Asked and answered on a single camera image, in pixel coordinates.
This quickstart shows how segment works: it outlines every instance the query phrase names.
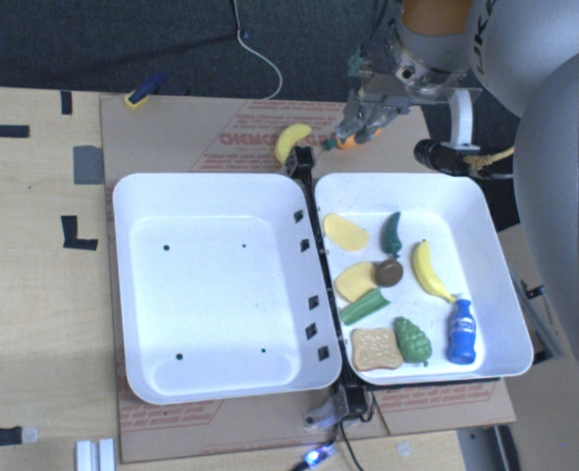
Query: toy bottle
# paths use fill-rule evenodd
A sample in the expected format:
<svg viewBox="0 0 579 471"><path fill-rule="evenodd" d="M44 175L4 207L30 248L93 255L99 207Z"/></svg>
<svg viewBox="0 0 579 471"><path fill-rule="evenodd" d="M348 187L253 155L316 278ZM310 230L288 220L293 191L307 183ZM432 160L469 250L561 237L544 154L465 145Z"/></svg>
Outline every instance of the toy bottle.
<svg viewBox="0 0 579 471"><path fill-rule="evenodd" d="M470 299L460 295L448 322L448 360L458 365L475 361L477 326L470 312Z"/></svg>

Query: green pepper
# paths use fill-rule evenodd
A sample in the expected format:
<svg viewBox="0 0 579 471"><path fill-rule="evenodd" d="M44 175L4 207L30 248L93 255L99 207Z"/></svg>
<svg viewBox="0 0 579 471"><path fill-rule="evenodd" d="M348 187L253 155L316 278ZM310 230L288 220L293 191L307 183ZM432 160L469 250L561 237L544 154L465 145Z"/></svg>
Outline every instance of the green pepper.
<svg viewBox="0 0 579 471"><path fill-rule="evenodd" d="M423 363L431 357L431 342L420 328L407 318L395 319L396 343L406 363Z"/></svg>
<svg viewBox="0 0 579 471"><path fill-rule="evenodd" d="M400 213L390 216L384 227L383 249L390 254L394 260L398 258L398 252L402 248L402 242L398 238L398 220Z"/></svg>
<svg viewBox="0 0 579 471"><path fill-rule="evenodd" d="M368 314L382 309L390 303L381 294L379 288L372 288L359 300L351 303L340 312L340 319L345 325L352 325L353 323L365 318Z"/></svg>

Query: wooden table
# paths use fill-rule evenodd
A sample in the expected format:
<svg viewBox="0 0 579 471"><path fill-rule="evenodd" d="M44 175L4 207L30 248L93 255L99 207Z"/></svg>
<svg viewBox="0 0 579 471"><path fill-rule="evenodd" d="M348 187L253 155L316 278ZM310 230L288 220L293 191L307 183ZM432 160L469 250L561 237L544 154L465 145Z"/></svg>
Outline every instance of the wooden table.
<svg viewBox="0 0 579 471"><path fill-rule="evenodd" d="M0 470L73 469L75 442L118 439L104 186L75 185L73 148L101 146L99 94L0 87L0 428L32 426L34 444L0 446ZM61 216L79 218L95 251L63 248ZM401 451L403 446L411 453ZM462 471L455 431L353 442L366 470ZM287 447L119 469L291 469L310 447ZM355 469L345 446L320 468Z"/></svg>

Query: banana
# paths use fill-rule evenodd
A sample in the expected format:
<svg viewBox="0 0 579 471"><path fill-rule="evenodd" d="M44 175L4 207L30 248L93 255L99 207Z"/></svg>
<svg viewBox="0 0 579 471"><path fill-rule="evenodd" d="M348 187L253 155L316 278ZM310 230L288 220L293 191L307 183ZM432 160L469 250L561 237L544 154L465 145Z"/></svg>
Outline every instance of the banana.
<svg viewBox="0 0 579 471"><path fill-rule="evenodd" d="M285 164L290 155L290 151L303 138L311 133L311 128L306 124L292 124L287 126L274 146L274 156L281 164Z"/></svg>
<svg viewBox="0 0 579 471"><path fill-rule="evenodd" d="M418 278L420 286L423 287L425 291L434 296L444 298L448 303L455 302L455 297L447 291L443 282L438 278L436 272L434 272L431 264L431 250L429 249L429 242L427 242L426 239L423 239L414 248L412 262L416 278Z"/></svg>

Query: empty white tray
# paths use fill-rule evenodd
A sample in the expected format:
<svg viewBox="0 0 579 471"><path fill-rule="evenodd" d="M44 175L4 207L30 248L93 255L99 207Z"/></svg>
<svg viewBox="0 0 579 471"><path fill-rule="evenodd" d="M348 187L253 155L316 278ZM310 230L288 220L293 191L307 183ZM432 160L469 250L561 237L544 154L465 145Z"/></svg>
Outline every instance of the empty white tray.
<svg viewBox="0 0 579 471"><path fill-rule="evenodd" d="M136 174L113 195L126 370L167 404L320 389L342 358L301 188Z"/></svg>
<svg viewBox="0 0 579 471"><path fill-rule="evenodd" d="M432 343L429 365L403 364L396 370L356 372L370 384L396 385L507 377L532 364L532 343L500 248L485 197L472 180L442 174L332 174L315 190L322 225L337 213L370 234L361 251L345 251L325 236L333 280L357 262L385 260L381 233L393 213L400 212L398 261L402 280L382 288L391 304L354 323L342 324L346 354L352 358L350 334L356 328L392 328L397 316L411 320ZM417 282L412 251L427 239L436 273L452 293L468 292L477 322L477 358L471 365L447 360L448 317L453 307L426 293ZM336 293L339 310L348 305Z"/></svg>

